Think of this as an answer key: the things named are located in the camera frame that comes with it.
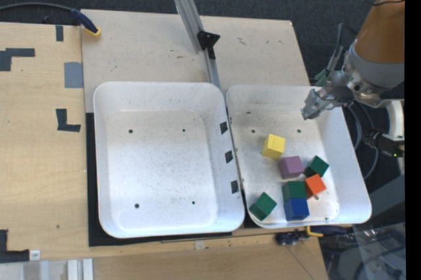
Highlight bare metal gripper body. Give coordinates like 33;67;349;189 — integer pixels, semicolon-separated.
316;64;391;109

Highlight white plastic tray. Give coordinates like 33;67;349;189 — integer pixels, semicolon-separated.
225;84;374;229
93;81;246;239

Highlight yellow cube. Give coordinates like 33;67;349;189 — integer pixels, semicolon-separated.
261;133;286;160

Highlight dark green cube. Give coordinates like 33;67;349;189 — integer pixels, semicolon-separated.
303;155;330;178

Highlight purple cube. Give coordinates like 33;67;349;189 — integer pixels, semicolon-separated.
278;155;305;180

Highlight orange cube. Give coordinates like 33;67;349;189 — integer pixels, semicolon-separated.
304;174;328;200

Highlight blue cube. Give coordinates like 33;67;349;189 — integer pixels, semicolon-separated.
283;197;310;222

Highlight pale wood board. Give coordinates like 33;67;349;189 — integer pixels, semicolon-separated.
80;9;355;244

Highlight black cylinder on white bracket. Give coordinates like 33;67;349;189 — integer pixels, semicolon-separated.
361;99;406;160

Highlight black block with wires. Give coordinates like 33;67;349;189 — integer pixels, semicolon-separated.
275;230;309;246

